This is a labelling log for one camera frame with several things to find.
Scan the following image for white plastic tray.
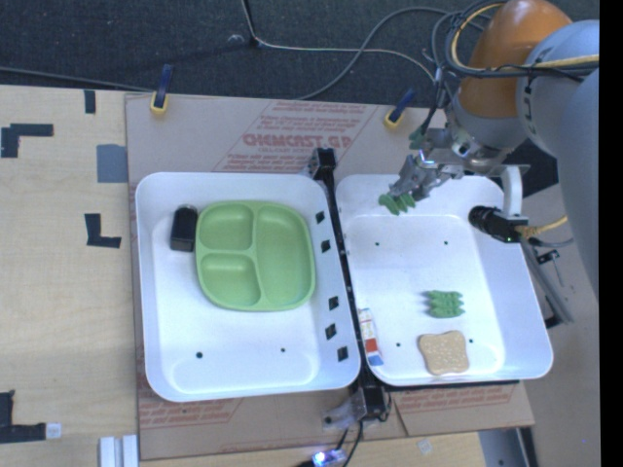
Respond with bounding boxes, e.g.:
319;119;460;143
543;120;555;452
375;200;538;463
334;172;555;388
134;170;363;403

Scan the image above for green pea pods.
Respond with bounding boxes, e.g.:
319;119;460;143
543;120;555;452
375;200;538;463
378;191;418;217
425;289;466;320

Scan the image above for white red blue carton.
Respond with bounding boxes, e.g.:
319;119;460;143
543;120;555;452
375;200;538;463
356;306;385;368

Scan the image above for black rectangular container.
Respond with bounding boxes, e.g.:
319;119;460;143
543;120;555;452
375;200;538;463
168;204;200;253

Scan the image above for black cylinder on white bracket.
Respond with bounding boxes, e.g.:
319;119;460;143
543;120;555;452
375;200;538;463
467;163;531;245

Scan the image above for green divided plate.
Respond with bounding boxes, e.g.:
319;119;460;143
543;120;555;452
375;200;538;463
194;200;317;313

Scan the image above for black block with thin wires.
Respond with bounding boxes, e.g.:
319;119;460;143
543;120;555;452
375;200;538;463
358;384;389;420
310;146;339;181

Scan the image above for thin black rod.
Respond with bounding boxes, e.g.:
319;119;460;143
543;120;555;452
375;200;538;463
318;172;374;389

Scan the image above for brown cardboard board red print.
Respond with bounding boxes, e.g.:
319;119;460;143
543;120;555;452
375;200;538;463
124;92;536;461

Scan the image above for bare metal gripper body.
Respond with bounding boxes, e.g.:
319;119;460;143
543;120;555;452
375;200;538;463
419;126;513;178

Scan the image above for tan bread slice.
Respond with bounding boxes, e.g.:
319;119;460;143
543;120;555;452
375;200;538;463
417;329;472;377

